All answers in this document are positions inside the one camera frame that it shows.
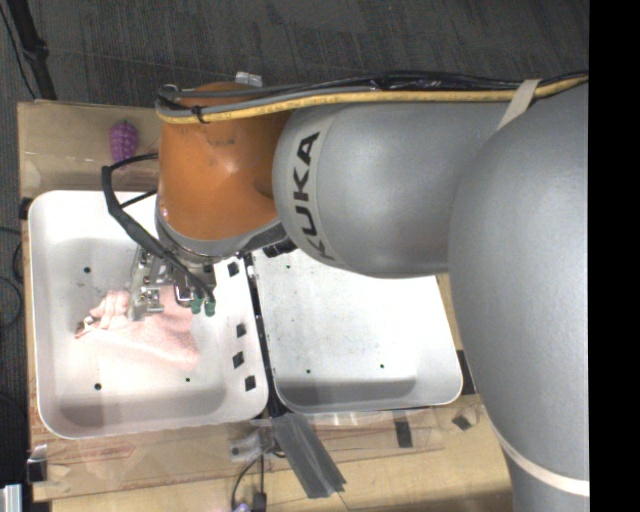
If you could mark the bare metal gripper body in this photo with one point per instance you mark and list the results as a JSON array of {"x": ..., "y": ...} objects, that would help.
[{"x": 150, "y": 280}]

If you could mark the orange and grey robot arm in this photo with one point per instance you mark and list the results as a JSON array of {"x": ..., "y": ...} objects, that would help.
[{"x": 380, "y": 190}]

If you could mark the person's forearm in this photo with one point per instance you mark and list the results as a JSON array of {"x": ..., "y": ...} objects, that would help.
[{"x": 165, "y": 340}]

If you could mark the person's hand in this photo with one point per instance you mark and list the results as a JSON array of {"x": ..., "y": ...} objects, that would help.
[{"x": 111, "y": 310}]

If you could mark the white plastic tray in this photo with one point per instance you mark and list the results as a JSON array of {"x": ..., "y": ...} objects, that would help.
[
  {"x": 350, "y": 325},
  {"x": 125, "y": 400}
]

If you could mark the purple grapes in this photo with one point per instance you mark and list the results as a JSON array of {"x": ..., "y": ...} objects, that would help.
[{"x": 123, "y": 140}]

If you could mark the brown cardboard board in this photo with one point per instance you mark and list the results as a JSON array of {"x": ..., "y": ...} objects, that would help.
[{"x": 65, "y": 135}]

